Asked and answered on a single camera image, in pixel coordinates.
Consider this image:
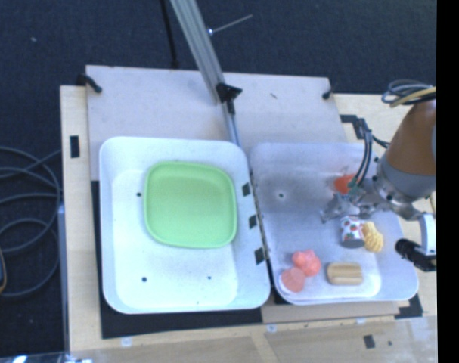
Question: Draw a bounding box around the black cylinder on white bracket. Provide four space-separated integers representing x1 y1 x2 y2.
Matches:
394 212 437 272

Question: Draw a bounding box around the green plate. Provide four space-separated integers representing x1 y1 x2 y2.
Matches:
142 160 239 250

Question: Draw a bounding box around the white can with strawberry print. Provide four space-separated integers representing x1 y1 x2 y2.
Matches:
340 215 367 250

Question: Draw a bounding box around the orange round toy fruit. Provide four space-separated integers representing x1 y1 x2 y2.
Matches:
333 174 358 195

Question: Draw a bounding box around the white plastic tray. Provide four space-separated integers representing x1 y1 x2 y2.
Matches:
248 141 420 306
98 135 272 315

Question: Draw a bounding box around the pale wooden board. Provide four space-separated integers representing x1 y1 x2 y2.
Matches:
85 64 405 324

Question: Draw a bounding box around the pink toy food piece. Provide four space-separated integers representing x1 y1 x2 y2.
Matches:
291 249 323 278
280 266 307 294

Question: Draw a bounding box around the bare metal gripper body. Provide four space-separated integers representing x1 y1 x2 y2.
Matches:
345 178 423 221

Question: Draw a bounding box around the tan toy bread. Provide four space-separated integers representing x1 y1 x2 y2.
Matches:
325 261 364 287

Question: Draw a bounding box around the yellow toy corn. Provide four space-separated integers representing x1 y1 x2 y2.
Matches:
361 221 385 253

